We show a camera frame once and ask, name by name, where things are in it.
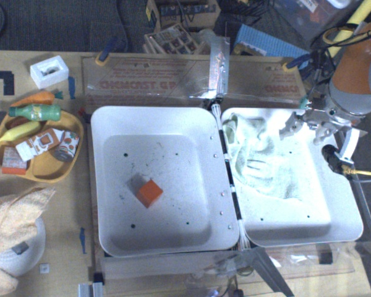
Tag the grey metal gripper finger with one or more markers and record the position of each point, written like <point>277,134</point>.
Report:
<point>324,134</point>
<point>292,125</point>

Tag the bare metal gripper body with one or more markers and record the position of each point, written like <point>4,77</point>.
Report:
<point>330,117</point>

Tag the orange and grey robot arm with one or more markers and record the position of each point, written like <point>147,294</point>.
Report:
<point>352,70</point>

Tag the pale green towel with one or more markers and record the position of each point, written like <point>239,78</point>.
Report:
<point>259,162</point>

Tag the white plastic tray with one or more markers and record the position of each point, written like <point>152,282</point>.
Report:
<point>160,166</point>
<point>296,221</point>

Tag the brown cardboard board red print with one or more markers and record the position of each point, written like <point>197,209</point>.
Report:
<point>148,85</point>

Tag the orange cube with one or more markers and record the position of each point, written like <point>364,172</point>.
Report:
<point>149,193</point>

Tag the white can orange green print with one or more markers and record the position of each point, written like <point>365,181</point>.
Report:
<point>66,147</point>

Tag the white foam box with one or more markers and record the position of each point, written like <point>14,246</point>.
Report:
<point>49,73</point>

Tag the yellow divided plate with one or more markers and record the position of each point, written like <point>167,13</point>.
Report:
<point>46,169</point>

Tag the white and orange carton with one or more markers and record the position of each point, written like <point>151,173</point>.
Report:
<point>38,144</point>

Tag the orange carrot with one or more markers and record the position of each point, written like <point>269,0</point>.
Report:
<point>38,98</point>

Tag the green bottle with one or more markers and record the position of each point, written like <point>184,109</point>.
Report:
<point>37,112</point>

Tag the yellow banana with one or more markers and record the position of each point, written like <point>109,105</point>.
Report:
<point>20,131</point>

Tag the orange and white packet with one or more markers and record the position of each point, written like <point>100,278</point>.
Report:
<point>14,164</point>

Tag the white bowl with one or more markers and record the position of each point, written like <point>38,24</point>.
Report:
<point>28,258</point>

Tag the cream towel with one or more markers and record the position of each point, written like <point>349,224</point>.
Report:
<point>9,221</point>

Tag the black cylinder on white bracket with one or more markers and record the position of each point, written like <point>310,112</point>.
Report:
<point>332,156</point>

